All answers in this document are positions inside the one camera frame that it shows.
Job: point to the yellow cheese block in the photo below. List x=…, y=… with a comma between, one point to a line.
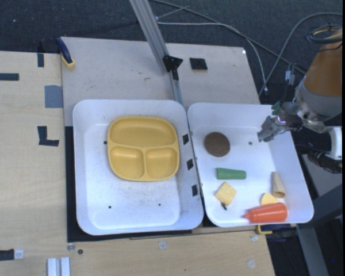
x=225, y=193

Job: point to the orange squeeze bottle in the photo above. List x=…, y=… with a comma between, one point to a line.
x=268, y=213

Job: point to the beige ice cream cone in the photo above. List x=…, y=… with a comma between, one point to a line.
x=277, y=184

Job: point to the white plastic tray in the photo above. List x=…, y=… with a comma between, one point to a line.
x=132, y=206
x=256, y=165

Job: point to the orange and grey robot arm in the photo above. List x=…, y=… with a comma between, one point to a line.
x=323, y=76

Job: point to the green cylinder toy vegetable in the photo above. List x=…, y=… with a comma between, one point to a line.
x=230, y=174

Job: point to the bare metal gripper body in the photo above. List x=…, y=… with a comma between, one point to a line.
x=300, y=116

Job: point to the pale flat board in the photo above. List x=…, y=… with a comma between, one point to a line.
x=118, y=76

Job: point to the brown round biscuit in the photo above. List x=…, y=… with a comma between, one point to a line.
x=217, y=144

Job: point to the yellow cheese wedge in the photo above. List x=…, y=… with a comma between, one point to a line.
x=268, y=199

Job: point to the yellow divided plate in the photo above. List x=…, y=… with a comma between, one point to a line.
x=143, y=131

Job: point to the black cylinder on white bracket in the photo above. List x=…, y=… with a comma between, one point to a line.
x=332, y=151

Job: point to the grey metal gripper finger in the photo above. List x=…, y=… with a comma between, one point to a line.
x=265, y=137
x=268, y=123

